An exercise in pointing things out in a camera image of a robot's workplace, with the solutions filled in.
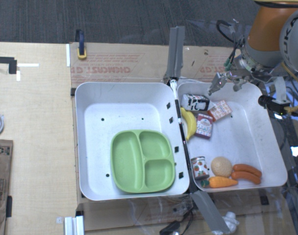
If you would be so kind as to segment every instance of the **food can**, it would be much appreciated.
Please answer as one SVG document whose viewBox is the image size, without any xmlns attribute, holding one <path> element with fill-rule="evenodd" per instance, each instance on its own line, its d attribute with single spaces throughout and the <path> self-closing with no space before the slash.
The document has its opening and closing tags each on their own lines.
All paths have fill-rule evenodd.
<svg viewBox="0 0 298 235">
<path fill-rule="evenodd" d="M 209 177 L 209 169 L 204 156 L 192 158 L 191 162 L 195 180 L 206 179 Z"/>
</svg>

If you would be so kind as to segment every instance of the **dark gray fabric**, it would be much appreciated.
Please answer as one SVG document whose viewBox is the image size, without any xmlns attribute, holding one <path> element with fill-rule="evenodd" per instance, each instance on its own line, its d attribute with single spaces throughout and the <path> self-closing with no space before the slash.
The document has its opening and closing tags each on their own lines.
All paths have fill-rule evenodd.
<svg viewBox="0 0 298 235">
<path fill-rule="evenodd" d="M 216 21 L 249 33 L 258 9 L 251 0 L 0 0 L 0 41 L 69 43 L 80 28 L 86 42 L 168 45 L 170 27 L 185 26 L 185 45 L 230 47 Z"/>
</svg>

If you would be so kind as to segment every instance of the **white plastic tray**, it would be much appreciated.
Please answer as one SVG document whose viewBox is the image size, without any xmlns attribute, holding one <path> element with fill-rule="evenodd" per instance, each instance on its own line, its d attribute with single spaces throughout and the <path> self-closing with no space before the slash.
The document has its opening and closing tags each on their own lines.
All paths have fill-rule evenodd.
<svg viewBox="0 0 298 235">
<path fill-rule="evenodd" d="M 276 137 L 266 109 L 258 104 L 261 91 L 253 84 L 244 84 L 238 92 L 233 84 L 226 85 L 208 96 L 210 83 L 183 83 L 178 86 L 179 102 L 183 94 L 201 94 L 216 103 L 225 100 L 232 113 L 212 125 L 210 139 L 193 136 L 187 142 L 190 158 L 204 156 L 208 168 L 217 156 L 224 156 L 234 164 L 249 164 L 262 171 L 261 184 L 239 180 L 238 185 L 225 188 L 202 188 L 207 192 L 267 188 L 282 186 L 287 181 L 287 170 L 276 141 Z"/>
<path fill-rule="evenodd" d="M 75 106 L 79 183 L 88 199 L 178 195 L 188 189 L 187 164 L 170 87 L 163 83 L 88 82 L 76 89 Z M 115 185 L 110 162 L 112 138 L 120 131 L 135 129 L 159 131 L 168 137 L 175 162 L 175 180 L 168 189 L 135 194 Z"/>
</svg>

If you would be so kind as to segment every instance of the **blue clamp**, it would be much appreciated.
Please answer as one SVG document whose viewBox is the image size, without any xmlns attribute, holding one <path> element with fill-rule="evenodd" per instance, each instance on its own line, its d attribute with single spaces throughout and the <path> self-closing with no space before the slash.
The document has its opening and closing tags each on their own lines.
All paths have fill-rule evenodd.
<svg viewBox="0 0 298 235">
<path fill-rule="evenodd" d="M 80 60 L 86 59 L 87 52 L 84 46 L 84 32 L 81 29 L 76 30 L 75 42 L 79 42 L 79 47 L 77 48 L 78 59 Z"/>
</svg>

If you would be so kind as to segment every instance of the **wooden table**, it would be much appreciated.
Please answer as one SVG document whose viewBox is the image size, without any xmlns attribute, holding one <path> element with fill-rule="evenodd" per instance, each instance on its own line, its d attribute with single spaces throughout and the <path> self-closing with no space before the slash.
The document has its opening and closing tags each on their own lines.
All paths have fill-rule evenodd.
<svg viewBox="0 0 298 235">
<path fill-rule="evenodd" d="M 7 235 L 62 235 L 66 216 L 75 216 L 77 188 L 71 72 L 64 44 L 0 43 L 0 56 L 14 57 L 21 79 L 0 64 L 0 113 L 4 131 L 0 139 L 13 140 L 9 195 L 12 216 Z M 294 234 L 285 199 L 279 196 L 274 212 L 238 216 L 235 234 Z M 150 234 L 166 225 L 152 225 Z M 87 232 L 87 234 L 142 234 L 139 227 Z M 204 220 L 194 222 L 186 234 L 212 234 Z"/>
</svg>

